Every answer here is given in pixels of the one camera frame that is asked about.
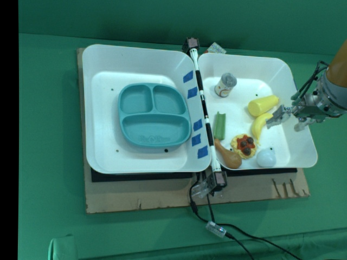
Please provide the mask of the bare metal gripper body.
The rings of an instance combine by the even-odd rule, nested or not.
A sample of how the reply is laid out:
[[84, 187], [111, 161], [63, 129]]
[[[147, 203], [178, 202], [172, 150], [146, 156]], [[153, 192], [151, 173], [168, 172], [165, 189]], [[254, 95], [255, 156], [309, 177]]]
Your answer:
[[326, 118], [342, 116], [342, 106], [331, 96], [323, 92], [300, 94], [291, 97], [292, 113], [300, 122], [313, 120], [323, 122]]

